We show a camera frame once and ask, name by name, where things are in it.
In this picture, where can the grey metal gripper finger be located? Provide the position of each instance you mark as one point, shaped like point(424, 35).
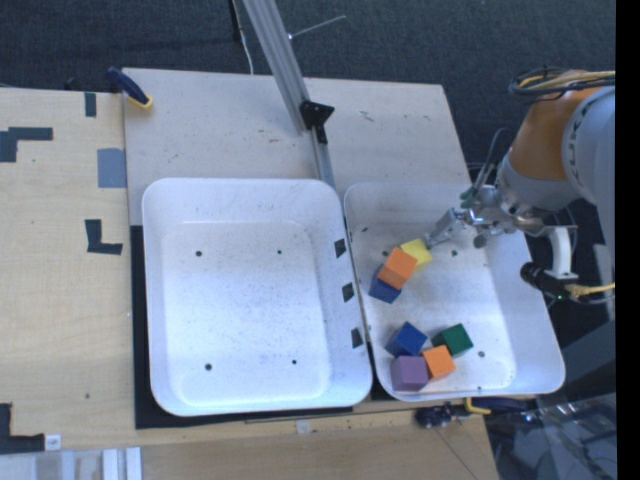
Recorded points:
point(437, 238)
point(451, 221)

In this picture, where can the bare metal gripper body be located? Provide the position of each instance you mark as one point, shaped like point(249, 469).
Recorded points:
point(500, 213)

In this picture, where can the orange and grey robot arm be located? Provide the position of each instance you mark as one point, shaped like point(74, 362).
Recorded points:
point(587, 138)

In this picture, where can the yellow cube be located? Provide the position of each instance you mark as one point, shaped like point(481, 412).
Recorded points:
point(419, 252)

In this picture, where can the orange cube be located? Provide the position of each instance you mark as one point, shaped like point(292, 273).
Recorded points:
point(397, 268)
point(439, 362)

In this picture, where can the white plastic tray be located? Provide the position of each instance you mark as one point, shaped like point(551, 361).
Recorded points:
point(465, 293)
point(240, 308)

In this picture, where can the blue cube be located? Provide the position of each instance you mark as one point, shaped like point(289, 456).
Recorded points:
point(407, 339)
point(384, 292)

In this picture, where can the green cube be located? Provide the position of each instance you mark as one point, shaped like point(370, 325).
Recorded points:
point(454, 339)

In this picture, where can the purple cube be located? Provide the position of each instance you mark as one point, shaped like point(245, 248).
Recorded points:
point(409, 373)

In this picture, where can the pale wood board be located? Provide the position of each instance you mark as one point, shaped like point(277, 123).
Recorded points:
point(220, 123)

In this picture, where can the black cylinder on white bracket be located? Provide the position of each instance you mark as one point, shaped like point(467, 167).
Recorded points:
point(561, 248)

